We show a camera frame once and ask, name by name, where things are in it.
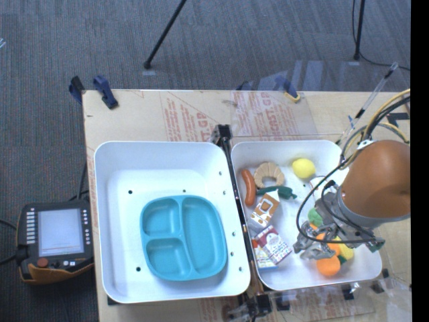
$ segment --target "table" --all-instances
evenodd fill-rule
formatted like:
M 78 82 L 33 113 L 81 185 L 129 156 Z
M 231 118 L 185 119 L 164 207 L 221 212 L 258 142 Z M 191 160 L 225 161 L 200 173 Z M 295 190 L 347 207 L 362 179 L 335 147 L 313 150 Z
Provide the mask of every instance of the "table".
M 150 140 L 206 142 L 218 124 L 229 124 L 233 140 L 293 140 L 323 138 L 335 142 L 346 129 L 347 116 L 354 116 L 366 102 L 370 92 L 300 92 L 301 99 L 295 103 L 279 91 L 168 91 L 168 90 L 112 90 L 119 105 L 108 109 L 98 91 L 82 94 L 88 181 L 90 186 L 91 211 L 93 215 L 93 240 L 95 273 L 100 321 L 226 321 L 227 312 L 237 306 L 235 297 L 219 299 L 193 299 L 121 305 L 108 302 L 101 280 L 99 229 L 97 203 L 95 200 L 94 153 L 103 142 L 110 140 Z M 361 119 L 364 124 L 373 113 L 396 93 L 380 93 Z M 406 112 L 400 107 L 399 112 Z M 409 137 L 410 121 L 397 122 Z M 377 133 L 379 139 L 394 139 L 397 136 L 387 130 Z M 390 278 L 396 278 L 406 286 L 411 284 L 411 225 L 410 219 L 388 223 L 378 228 L 386 239 L 379 251 L 383 267 Z M 338 312 L 322 311 L 321 304 L 312 304 L 318 310 L 315 316 L 341 317 L 365 320 L 365 314 L 377 314 L 377 320 L 388 321 L 392 312 L 386 302 L 372 300 L 366 309 L 365 302 L 350 311 L 345 305 L 334 307 Z M 405 303 L 404 310 L 411 313 Z M 273 311 L 261 321 L 279 321 L 283 314 L 288 321 L 312 320 L 308 305 L 293 306 L 284 311 Z

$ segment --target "yellow lemon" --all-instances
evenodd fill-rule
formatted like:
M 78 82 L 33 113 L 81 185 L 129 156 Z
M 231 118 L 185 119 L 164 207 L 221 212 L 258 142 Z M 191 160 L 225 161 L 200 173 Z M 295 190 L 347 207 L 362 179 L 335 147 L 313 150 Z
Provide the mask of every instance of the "yellow lemon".
M 316 173 L 316 167 L 314 163 L 307 158 L 299 158 L 292 162 L 292 169 L 295 175 L 301 179 L 310 178 Z

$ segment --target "emergency stop button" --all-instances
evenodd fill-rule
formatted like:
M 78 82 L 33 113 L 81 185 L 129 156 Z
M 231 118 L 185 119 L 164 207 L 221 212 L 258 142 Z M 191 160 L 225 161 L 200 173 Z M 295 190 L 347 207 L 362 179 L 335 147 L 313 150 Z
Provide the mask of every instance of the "emergency stop button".
M 38 258 L 38 267 L 39 268 L 46 268 L 48 267 L 49 260 L 46 258 Z

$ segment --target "blue plate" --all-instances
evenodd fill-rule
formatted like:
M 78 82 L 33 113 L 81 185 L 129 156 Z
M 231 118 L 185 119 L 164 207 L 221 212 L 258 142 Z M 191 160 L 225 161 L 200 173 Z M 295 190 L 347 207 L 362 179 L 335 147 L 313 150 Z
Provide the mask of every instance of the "blue plate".
M 205 198 L 181 195 L 150 201 L 141 211 L 140 232 L 146 263 L 159 278 L 207 278 L 227 262 L 221 218 Z

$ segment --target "green pepper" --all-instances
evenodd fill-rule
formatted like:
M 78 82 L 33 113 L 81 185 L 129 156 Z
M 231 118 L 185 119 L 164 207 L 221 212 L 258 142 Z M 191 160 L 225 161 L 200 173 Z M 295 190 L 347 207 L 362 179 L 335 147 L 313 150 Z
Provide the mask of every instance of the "green pepper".
M 289 199 L 290 197 L 292 197 L 293 199 L 295 199 L 297 197 L 297 195 L 292 193 L 292 189 L 290 187 L 286 187 L 286 186 L 265 187 L 263 189 L 257 190 L 256 195 L 261 196 L 267 192 L 272 192 L 275 190 L 278 190 L 279 197 L 281 197 L 281 198 Z

